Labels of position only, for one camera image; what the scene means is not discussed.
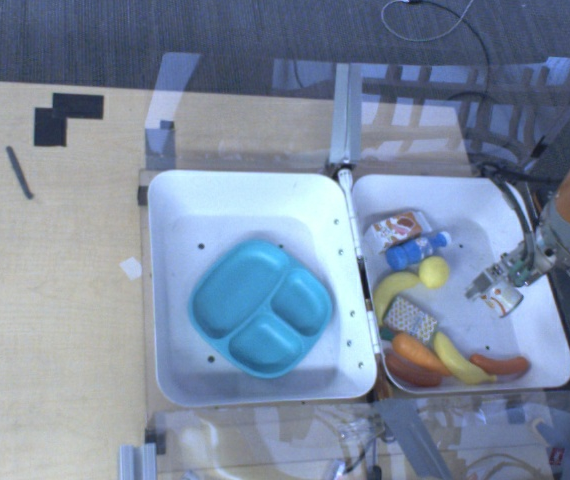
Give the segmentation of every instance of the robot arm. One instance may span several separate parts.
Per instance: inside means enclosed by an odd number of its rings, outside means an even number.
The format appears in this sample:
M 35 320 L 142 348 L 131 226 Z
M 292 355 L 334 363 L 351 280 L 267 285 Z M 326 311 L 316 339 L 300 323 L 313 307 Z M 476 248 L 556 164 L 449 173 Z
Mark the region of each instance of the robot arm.
M 505 184 L 497 185 L 510 205 L 518 205 Z M 467 289 L 467 298 L 484 297 L 498 288 L 504 302 L 515 307 L 523 298 L 517 288 L 530 285 L 552 268 L 562 268 L 570 276 L 570 171 L 543 208 L 536 230 L 531 230 L 522 212 L 517 213 L 521 221 L 525 220 L 521 222 L 523 242 L 483 271 Z

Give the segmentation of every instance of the carrot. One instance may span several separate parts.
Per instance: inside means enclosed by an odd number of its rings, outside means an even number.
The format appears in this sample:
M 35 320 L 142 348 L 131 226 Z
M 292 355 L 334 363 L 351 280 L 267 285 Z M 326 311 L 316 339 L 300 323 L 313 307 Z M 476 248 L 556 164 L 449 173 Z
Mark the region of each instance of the carrot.
M 409 334 L 401 332 L 394 336 L 392 348 L 399 356 L 427 370 L 445 376 L 452 374 L 434 352 Z
M 440 385 L 443 378 L 436 372 L 426 370 L 411 361 L 402 358 L 393 350 L 385 352 L 385 365 L 394 377 L 409 382 L 421 388 L 431 388 Z
M 514 373 L 525 373 L 529 370 L 529 361 L 523 356 L 499 360 L 491 359 L 482 354 L 472 354 L 469 362 L 475 364 L 486 373 L 495 375 L 512 375 Z

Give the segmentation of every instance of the brown sausage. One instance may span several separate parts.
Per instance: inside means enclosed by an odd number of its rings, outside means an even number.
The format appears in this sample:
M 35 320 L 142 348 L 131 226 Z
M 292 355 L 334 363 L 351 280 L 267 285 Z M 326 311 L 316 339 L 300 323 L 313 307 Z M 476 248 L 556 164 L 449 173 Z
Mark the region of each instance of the brown sausage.
M 385 351 L 385 365 L 394 377 L 421 388 L 436 387 L 443 379 L 442 375 L 415 365 L 393 350 Z
M 472 354 L 469 362 L 492 375 L 513 375 L 515 373 L 525 373 L 529 370 L 529 361 L 523 356 L 499 360 L 490 359 L 482 354 Z

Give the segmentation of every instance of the white plastic tray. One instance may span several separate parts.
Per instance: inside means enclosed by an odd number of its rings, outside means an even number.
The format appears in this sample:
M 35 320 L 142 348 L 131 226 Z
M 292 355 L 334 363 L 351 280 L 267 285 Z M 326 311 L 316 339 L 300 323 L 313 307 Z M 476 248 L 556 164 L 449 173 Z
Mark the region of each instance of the white plastic tray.
M 465 298 L 474 278 L 501 253 L 513 250 L 523 236 L 516 214 L 489 180 L 371 175 L 355 183 L 353 199 L 361 232 L 407 209 L 421 210 L 435 230 L 448 231 L 453 242 L 439 254 L 450 266 L 449 281 L 438 290 L 418 286 L 407 295 L 438 319 L 440 329 L 463 355 L 523 355 L 532 364 L 518 379 L 477 386 L 448 378 L 438 388 L 414 388 L 388 373 L 399 387 L 413 393 L 453 394 L 553 388 L 570 379 L 569 345 L 546 277 L 521 289 L 523 302 L 506 318 L 499 318 L 480 300 Z M 365 248 L 363 252 L 374 288 L 390 270 L 384 255 Z
M 150 184 L 156 374 L 183 406 L 355 398 L 376 362 L 343 192 L 327 177 L 167 171 Z M 249 239 L 282 244 L 333 297 L 332 318 L 294 370 L 258 379 L 190 325 L 189 296 L 207 269 Z

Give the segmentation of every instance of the dark gray floor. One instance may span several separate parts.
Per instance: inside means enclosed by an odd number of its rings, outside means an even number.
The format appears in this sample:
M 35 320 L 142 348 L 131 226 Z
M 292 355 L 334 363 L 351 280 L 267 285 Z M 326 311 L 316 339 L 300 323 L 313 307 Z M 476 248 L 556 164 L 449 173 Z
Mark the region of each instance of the dark gray floor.
M 0 80 L 153 87 L 167 51 L 324 61 L 478 63 L 466 27 L 430 43 L 392 37 L 388 0 L 0 0 Z M 462 12 L 468 0 L 433 0 Z M 431 35 L 452 16 L 393 8 L 400 32 Z M 570 0 L 477 0 L 469 15 L 494 64 L 570 58 Z

